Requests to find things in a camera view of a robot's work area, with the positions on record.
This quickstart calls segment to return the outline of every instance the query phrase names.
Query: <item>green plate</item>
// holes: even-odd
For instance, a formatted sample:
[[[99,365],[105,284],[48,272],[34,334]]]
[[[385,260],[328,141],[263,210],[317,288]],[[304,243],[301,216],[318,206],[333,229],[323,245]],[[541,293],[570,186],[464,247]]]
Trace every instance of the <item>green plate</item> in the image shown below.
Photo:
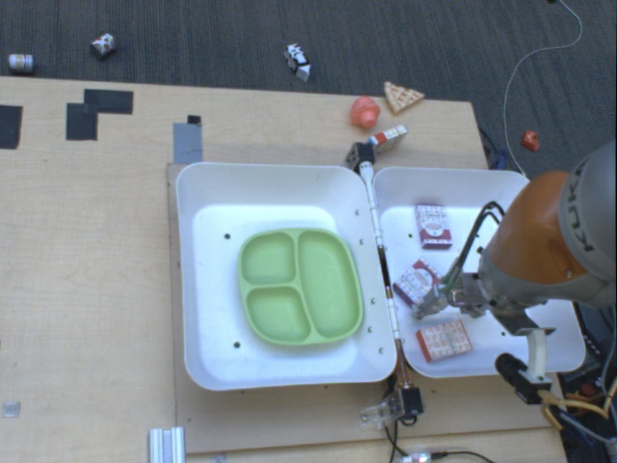
[[[356,265],[345,242],[331,231],[253,235],[240,249],[238,274],[249,323],[272,343],[342,340],[362,322]]]

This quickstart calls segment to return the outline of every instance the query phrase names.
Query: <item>toy pizza slice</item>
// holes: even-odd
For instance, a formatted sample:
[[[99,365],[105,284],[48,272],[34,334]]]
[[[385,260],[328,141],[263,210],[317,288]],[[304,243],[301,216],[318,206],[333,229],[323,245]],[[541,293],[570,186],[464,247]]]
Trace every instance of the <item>toy pizza slice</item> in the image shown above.
[[[396,86],[391,82],[386,82],[384,84],[384,91],[386,93],[386,99],[388,100],[389,107],[394,115],[403,111],[405,108],[409,108],[413,104],[422,101],[424,98],[423,93],[414,91],[413,89]]]

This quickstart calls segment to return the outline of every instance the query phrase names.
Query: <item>gray floor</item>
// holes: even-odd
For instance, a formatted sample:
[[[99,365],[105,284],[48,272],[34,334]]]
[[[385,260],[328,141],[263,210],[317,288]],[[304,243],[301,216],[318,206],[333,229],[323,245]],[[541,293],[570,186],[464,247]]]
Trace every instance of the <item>gray floor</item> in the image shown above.
[[[616,0],[564,1],[582,39],[526,61],[509,93],[509,138],[530,177],[615,136]],[[345,95],[380,95],[390,80],[471,101],[496,150],[515,64],[578,30],[546,0],[0,0],[0,14],[0,51],[33,54],[40,77]],[[103,32],[119,50],[100,63],[88,45]],[[296,41],[314,64],[307,84],[282,61]],[[540,151],[519,146],[526,129]]]

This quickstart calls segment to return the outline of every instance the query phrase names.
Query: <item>red toy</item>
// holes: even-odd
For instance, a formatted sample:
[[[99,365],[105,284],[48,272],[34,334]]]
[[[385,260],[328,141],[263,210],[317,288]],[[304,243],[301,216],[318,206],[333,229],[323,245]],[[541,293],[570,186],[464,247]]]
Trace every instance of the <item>red toy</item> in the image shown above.
[[[538,132],[533,130],[526,130],[521,139],[521,146],[533,152],[540,148],[540,141],[538,141]]]
[[[381,109],[372,98],[361,96],[351,105],[349,118],[353,125],[363,128],[372,128],[377,123],[377,117],[381,113]]]

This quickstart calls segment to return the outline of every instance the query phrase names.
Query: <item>wooden table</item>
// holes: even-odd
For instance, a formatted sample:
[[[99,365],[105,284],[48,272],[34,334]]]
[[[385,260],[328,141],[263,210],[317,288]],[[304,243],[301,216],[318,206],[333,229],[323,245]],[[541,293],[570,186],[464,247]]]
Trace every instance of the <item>wooden table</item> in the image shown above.
[[[67,103],[83,102],[85,89],[133,91],[133,114],[101,114],[96,142],[67,141]],[[486,168],[468,103],[425,100],[394,118],[376,99],[378,127],[410,130],[377,168]],[[0,150],[0,402],[21,402],[19,417],[0,418],[0,461],[146,462],[148,431],[177,424],[167,199],[173,123],[201,116],[206,161],[339,165],[367,137],[348,121],[352,101],[0,77],[0,104],[24,107],[18,149]],[[476,450],[500,463],[566,461],[538,408],[497,377],[445,381],[445,398],[431,394],[430,380],[417,381],[424,428],[406,429],[403,448]],[[216,427],[217,413],[209,417]],[[225,448],[228,461],[388,461],[381,432],[346,427],[343,437],[315,444],[320,424],[307,418],[306,440],[294,442],[305,445],[294,447],[257,424],[263,448]],[[210,462],[218,452],[187,460]]]

